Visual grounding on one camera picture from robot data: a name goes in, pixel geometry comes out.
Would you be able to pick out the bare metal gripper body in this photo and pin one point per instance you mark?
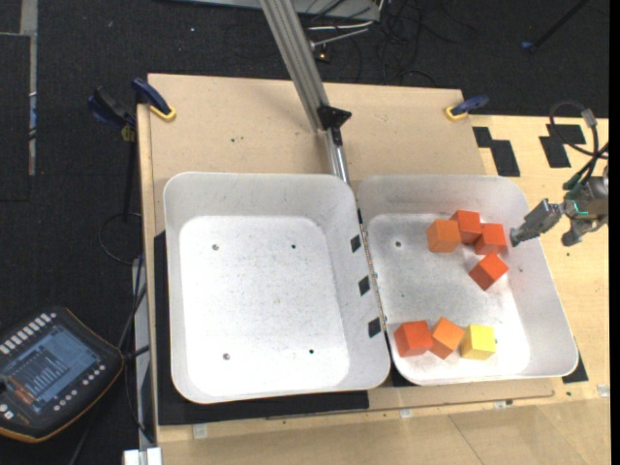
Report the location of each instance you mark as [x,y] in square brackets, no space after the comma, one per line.
[597,204]

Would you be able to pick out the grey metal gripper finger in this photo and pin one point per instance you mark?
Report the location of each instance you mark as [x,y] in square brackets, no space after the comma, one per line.
[535,221]
[579,230]

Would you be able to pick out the red-orange cube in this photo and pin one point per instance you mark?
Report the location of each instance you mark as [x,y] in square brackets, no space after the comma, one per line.
[491,240]
[412,338]
[469,223]
[488,271]

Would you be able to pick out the orange cube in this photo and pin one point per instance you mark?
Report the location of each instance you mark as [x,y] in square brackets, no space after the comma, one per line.
[446,337]
[442,236]

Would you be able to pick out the white plastic tray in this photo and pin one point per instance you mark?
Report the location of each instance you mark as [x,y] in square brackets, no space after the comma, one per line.
[261,298]
[426,293]

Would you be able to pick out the yellow cube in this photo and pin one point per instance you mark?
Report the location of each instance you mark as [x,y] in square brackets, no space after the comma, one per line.
[478,342]

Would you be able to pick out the pale wood board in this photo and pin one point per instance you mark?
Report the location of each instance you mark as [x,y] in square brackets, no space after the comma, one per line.
[252,129]

